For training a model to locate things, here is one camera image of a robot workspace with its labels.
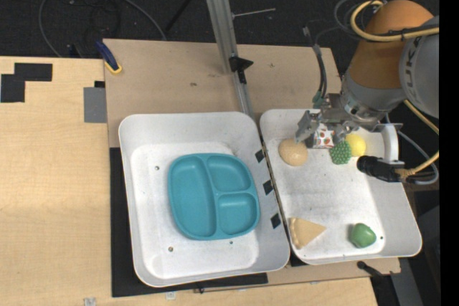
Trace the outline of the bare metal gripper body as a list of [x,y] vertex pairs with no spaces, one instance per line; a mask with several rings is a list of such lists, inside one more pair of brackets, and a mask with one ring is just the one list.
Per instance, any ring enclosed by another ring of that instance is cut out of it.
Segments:
[[359,128],[372,131],[381,120],[381,113],[355,99],[353,95],[330,93],[321,106],[321,120],[329,125],[340,125],[347,131]]

